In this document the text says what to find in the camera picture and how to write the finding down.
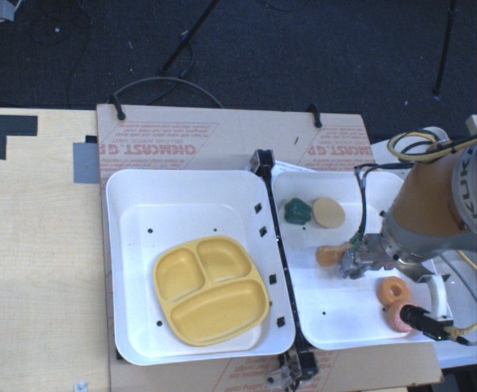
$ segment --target toy donut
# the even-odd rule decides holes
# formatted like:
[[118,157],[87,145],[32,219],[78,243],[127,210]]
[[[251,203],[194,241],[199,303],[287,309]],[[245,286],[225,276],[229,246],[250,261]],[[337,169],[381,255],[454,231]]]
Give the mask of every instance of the toy donut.
[[405,305],[413,305],[410,301],[396,301],[393,305],[390,306],[390,308],[387,310],[387,318],[389,320],[389,323],[391,324],[391,327],[395,329],[396,331],[400,332],[410,332],[413,330],[413,328],[406,324],[401,318],[400,318],[400,311]]
[[409,299],[409,287],[396,276],[390,276],[381,281],[377,291],[378,300],[387,308],[396,301]]

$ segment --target yellow divided plate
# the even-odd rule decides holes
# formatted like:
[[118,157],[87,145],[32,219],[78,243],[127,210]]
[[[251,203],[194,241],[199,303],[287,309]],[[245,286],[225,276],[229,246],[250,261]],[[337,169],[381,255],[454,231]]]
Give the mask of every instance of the yellow divided plate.
[[261,323],[270,300],[243,246],[214,236],[164,252],[154,265],[154,286],[174,333],[190,345],[228,340]]

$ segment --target tan round object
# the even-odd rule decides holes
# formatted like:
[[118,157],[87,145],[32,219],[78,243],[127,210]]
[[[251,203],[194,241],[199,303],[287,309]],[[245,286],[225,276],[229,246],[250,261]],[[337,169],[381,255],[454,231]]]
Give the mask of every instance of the tan round object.
[[345,221],[344,208],[335,199],[318,198],[313,202],[313,218],[324,228],[338,228]]
[[393,305],[396,301],[407,301],[409,294],[408,285],[396,276],[387,277],[378,285],[378,300],[385,307]]

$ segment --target white tray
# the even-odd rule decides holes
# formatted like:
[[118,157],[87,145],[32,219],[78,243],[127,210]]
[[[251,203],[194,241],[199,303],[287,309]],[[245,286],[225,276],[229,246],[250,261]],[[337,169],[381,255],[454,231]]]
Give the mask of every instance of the white tray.
[[[292,346],[292,308],[270,202],[258,176],[249,171],[122,170],[109,178],[106,200],[115,343],[128,362],[281,354]],[[262,323],[234,338],[187,345],[167,325],[154,290],[153,266],[169,248],[212,235],[244,246],[264,281],[270,310]],[[272,275],[276,283],[271,284]]]
[[[380,232],[382,218],[379,214],[389,209],[402,182],[387,171],[368,174],[366,233]],[[396,269],[368,270],[362,278],[343,279],[337,266],[322,267],[315,259],[317,247],[342,245],[359,228],[362,206],[353,172],[284,172],[274,178],[273,193],[301,330],[306,340],[322,350],[431,341],[417,331],[393,330],[377,299],[380,281],[394,275],[407,283],[411,301],[429,310],[430,293],[425,283],[413,283]],[[344,208],[345,222],[339,228],[326,229],[313,219],[305,225],[284,220],[284,206],[292,198],[300,198],[312,206],[313,201],[321,197],[334,198]],[[431,261],[426,267],[435,271]]]

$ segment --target cardboard board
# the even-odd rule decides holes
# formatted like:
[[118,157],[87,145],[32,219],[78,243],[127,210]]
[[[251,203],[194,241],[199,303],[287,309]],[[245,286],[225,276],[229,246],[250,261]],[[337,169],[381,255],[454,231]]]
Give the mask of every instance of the cardboard board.
[[[363,120],[356,114],[312,114],[124,105],[98,105],[106,300],[112,391],[271,391],[269,372],[278,356],[213,359],[135,366],[117,358],[105,186],[124,168],[243,170],[257,149],[275,160],[317,171],[350,171],[373,161]],[[430,343],[314,350],[319,373],[299,390],[341,392],[437,383],[442,374]]]

